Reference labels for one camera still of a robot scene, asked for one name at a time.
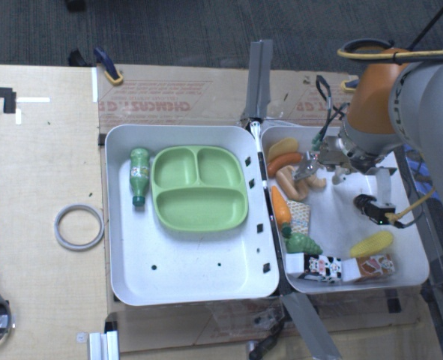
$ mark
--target orange toy food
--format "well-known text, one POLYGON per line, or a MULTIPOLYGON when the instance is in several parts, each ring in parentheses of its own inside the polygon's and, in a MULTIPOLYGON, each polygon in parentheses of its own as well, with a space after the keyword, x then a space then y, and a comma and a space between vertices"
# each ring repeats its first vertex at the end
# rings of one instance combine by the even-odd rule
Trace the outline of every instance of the orange toy food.
POLYGON ((298 141, 294 137, 285 137, 273 144, 268 150, 267 162, 271 162, 278 156, 285 153, 296 152, 298 150, 298 141))
POLYGON ((326 187, 326 178, 319 178, 315 173, 306 177, 304 181, 311 187, 321 189, 326 187))
POLYGON ((274 218, 279 230, 283 235, 291 235, 291 211, 276 185, 271 187, 271 201, 273 203, 274 218))
POLYGON ((269 178, 273 178, 276 172, 287 165, 297 164, 301 162, 302 155, 299 152, 290 152, 282 154, 272 160, 266 167, 269 178))
POLYGON ((276 183, 278 183, 278 186, 283 190, 288 199, 302 201, 308 196, 310 189, 307 187, 307 184, 304 184, 304 179, 295 183, 293 179, 294 171, 296 169, 293 165, 280 168, 275 175, 276 183))

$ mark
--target yellow cable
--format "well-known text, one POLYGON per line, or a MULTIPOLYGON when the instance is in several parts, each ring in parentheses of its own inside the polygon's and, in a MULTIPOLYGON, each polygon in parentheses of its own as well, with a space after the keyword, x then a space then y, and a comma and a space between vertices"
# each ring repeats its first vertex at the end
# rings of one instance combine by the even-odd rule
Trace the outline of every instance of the yellow cable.
POLYGON ((423 197, 421 197, 418 201, 414 202, 411 206, 406 208, 404 211, 402 211, 400 213, 396 213, 396 214, 394 214, 392 212, 388 212, 385 214, 385 217, 388 219, 388 221, 391 225, 394 225, 394 223, 396 221, 398 221, 400 218, 402 218, 408 212, 412 211, 414 208, 416 208, 417 206, 419 206, 420 204, 422 204, 426 200, 428 200, 431 197, 431 195, 434 194, 435 190, 436 189, 434 188, 434 186, 432 186, 431 190, 428 193, 426 193, 423 197))
MULTIPOLYGON (((337 51, 338 56, 356 59, 356 60, 392 60, 393 53, 351 53, 339 49, 337 51)), ((417 52, 398 52, 396 53, 396 59, 399 58, 416 58, 416 57, 430 57, 430 56, 443 56, 443 50, 439 51, 417 51, 417 52)))

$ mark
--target green plate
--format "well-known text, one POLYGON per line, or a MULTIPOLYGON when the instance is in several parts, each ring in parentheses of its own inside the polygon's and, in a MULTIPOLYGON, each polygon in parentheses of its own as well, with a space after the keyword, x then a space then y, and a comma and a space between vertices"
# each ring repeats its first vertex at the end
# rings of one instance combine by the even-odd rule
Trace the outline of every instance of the green plate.
POLYGON ((248 212, 241 165, 219 147, 185 145, 159 152, 151 166, 151 193, 157 216, 172 230, 230 230, 248 212))

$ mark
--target bottle cap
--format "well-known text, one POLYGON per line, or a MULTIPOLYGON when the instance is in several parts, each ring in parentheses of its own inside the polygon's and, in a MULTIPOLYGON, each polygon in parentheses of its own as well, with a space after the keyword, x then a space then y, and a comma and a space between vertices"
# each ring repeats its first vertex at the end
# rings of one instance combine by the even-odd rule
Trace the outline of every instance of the bottle cap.
POLYGON ((289 239, 289 237, 291 236, 292 230, 291 230, 291 226, 289 225, 289 223, 283 223, 283 225, 281 226, 281 235, 283 235, 283 237, 285 239, 289 239))
POLYGON ((143 207, 145 205, 145 198, 143 196, 133 196, 133 205, 135 207, 143 207))

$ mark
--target roll of tape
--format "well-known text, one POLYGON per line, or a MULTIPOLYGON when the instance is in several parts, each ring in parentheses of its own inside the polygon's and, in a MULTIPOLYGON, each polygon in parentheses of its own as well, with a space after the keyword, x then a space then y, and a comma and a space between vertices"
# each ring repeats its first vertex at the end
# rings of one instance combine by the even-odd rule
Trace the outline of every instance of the roll of tape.
POLYGON ((58 243, 71 251, 86 251, 92 247, 94 247, 97 243, 100 242, 100 240, 103 238, 104 233, 104 221, 103 221, 103 215, 100 211, 98 211, 96 208, 89 204, 83 204, 83 203, 76 203, 65 206, 57 215, 55 219, 55 237, 56 240, 58 240, 58 243), (91 240, 89 243, 86 244, 73 244, 69 241, 67 241, 59 232, 59 224, 61 222, 61 219, 69 212, 71 211, 87 211, 90 212, 92 215, 94 215, 98 223, 100 224, 100 230, 96 237, 91 240))

